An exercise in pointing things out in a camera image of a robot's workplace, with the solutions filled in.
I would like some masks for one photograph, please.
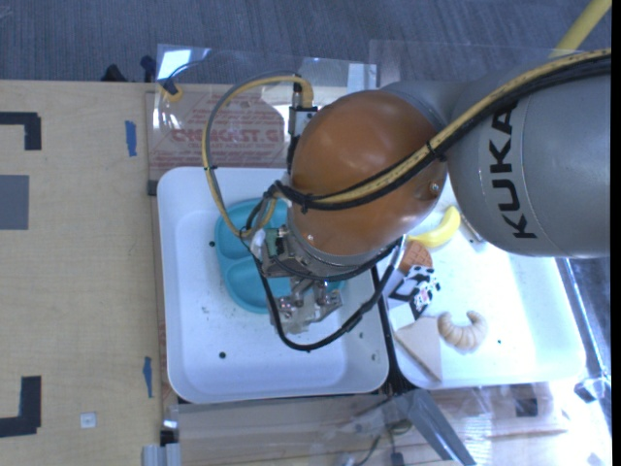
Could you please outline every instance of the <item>gray carpet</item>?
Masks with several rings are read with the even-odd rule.
[[[274,54],[387,63],[395,50],[409,57],[398,55],[407,75],[420,73],[424,50],[434,74],[468,76],[553,49],[590,1],[0,0],[0,79],[99,81],[116,64],[139,82],[158,44],[253,52],[248,69],[228,55],[234,80]],[[581,48],[610,46],[608,13]],[[610,373],[610,262],[580,262],[576,274],[592,283],[584,302]]]

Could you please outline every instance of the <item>plywood surface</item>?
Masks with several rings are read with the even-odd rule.
[[[139,464],[142,446],[158,442],[152,88],[0,82],[0,111],[37,113],[43,141],[25,150],[21,126],[0,125],[0,175],[29,180],[27,229],[0,229],[0,422],[9,435],[21,378],[41,377],[41,426],[0,438],[2,464]],[[126,129],[136,132],[133,156]],[[88,413],[94,427],[82,427]]]

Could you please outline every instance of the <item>clear plastic wrap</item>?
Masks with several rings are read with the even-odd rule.
[[[203,129],[231,85],[272,72],[298,74],[311,82],[319,107],[344,94],[376,87],[374,65],[317,57],[160,45],[156,63],[158,91],[152,96],[148,133],[152,188],[170,169],[202,166]],[[291,97],[291,83],[274,83],[245,91],[223,106],[213,123],[213,162],[226,167],[284,167]]]
[[[175,61],[162,67],[169,53]],[[155,188],[169,169],[202,166],[200,136],[213,105],[231,84],[257,74],[286,69],[302,75],[311,81],[315,103],[321,107],[348,92],[395,81],[471,81],[493,70],[541,60],[550,53],[532,48],[371,42],[369,63],[362,64],[160,46],[157,79],[164,83],[173,74],[182,95],[172,98],[160,87],[147,100],[147,113],[151,114],[152,106],[153,116],[148,137],[149,179]],[[291,94],[290,84],[275,84],[245,92],[235,105],[222,109],[214,125],[215,162],[229,167],[284,167]],[[174,426],[182,463],[413,465],[444,459],[443,464],[469,464],[457,456],[452,456],[457,462],[450,463],[449,456],[439,453],[441,448],[430,445],[440,430],[447,434],[440,433],[441,437],[453,433],[465,446],[474,461],[471,464],[611,465],[609,331],[602,335],[596,330],[598,338],[607,343],[602,361],[598,357],[602,352],[589,345],[592,319],[584,314],[582,303],[583,290],[594,295],[589,282],[596,279],[588,274],[576,278],[570,263],[559,263],[562,273],[566,266],[569,272],[562,274],[564,287],[587,348],[587,364],[579,374],[569,378],[557,375],[562,380],[548,375],[546,381],[536,382],[508,378],[507,384],[432,385],[427,390],[410,384],[404,392],[393,392],[388,385],[368,394],[226,404],[169,406],[169,400],[165,402],[167,422]],[[606,280],[609,305],[609,273]],[[397,359],[392,360],[392,366],[399,369]],[[431,396],[442,416],[438,419],[445,418],[448,428],[438,426],[432,418],[437,416],[433,405],[426,410],[423,406],[421,413],[420,405],[414,405],[419,398],[414,397],[415,392]],[[421,416],[431,431],[423,421],[417,421]]]

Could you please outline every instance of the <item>yellow cable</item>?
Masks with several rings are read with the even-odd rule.
[[[162,98],[167,102],[175,103],[179,102],[179,100],[183,98],[183,89],[178,84],[175,85],[177,93],[175,93],[174,95],[167,91],[166,88],[164,88],[161,84],[158,84],[157,86],[160,95],[162,95]]]
[[[610,7],[612,0],[591,0],[550,56],[567,53],[567,50],[577,50]]]
[[[299,84],[302,87],[301,101],[300,101],[302,107],[305,109],[309,109],[312,107],[312,101],[313,101],[312,85],[309,81],[305,80],[304,78],[297,77],[297,76],[271,76],[268,78],[262,78],[260,80],[243,83],[239,87],[237,87],[236,89],[234,89],[233,91],[229,93],[228,98],[225,100],[225,102],[222,104],[221,107],[224,107],[225,105],[227,105],[234,97],[236,97],[240,93],[243,93],[244,91],[248,91],[249,89],[255,88],[257,86],[262,86],[264,84],[282,83],[282,82]],[[220,214],[222,215],[222,219],[224,220],[224,223],[233,232],[233,234],[235,234],[236,236],[239,236],[240,238],[248,238],[254,231],[264,227],[268,223],[268,221],[272,218],[272,215],[274,214],[274,210],[276,209],[277,201],[276,199],[272,199],[269,202],[268,208],[267,208],[267,211],[264,217],[261,219],[261,221],[256,226],[254,226],[253,229],[242,230],[242,229],[238,229],[237,226],[235,226],[235,224],[229,217],[226,211],[226,207],[224,206],[224,203],[222,201],[222,197],[220,195],[218,185],[217,185],[217,180],[213,172],[214,168],[209,160],[208,151],[207,151],[207,139],[209,135],[208,127],[209,127],[209,123],[206,122],[205,126],[203,127],[203,137],[201,140],[201,153],[203,156],[203,167],[205,169],[205,175],[207,177],[207,183],[209,184],[209,187],[210,187],[210,192],[212,193],[213,201],[215,202],[215,205],[217,206]]]
[[[430,140],[430,145],[433,150],[437,149],[444,141],[446,141],[450,136],[453,135],[457,129],[459,129],[465,122],[475,117],[479,113],[481,113],[484,109],[490,106],[492,103],[497,101],[498,99],[506,96],[508,93],[511,93],[515,89],[523,86],[535,80],[541,76],[544,76],[549,73],[553,73],[559,69],[567,67],[570,64],[585,62],[591,60],[596,57],[611,55],[611,49],[603,49],[603,50],[594,50],[594,51],[586,51],[584,53],[577,53],[573,55],[566,55],[559,59],[546,62],[535,69],[531,69],[526,73],[510,80],[509,82],[501,85],[496,88],[486,97],[483,97],[476,104],[467,109],[463,114],[453,120],[448,126],[446,126],[440,133],[438,133],[434,138]],[[333,203],[341,203],[348,202],[350,200],[355,200],[357,198],[365,197],[377,190],[385,188],[398,180],[401,176],[407,173],[410,169],[412,169],[416,164],[421,162],[423,158],[429,155],[430,150],[425,146],[422,149],[413,153],[410,157],[405,159],[402,163],[396,166],[394,169],[386,173],[385,175],[372,180],[371,182],[359,186],[353,190],[333,195],[331,197],[318,198],[316,202],[322,204],[333,204]]]

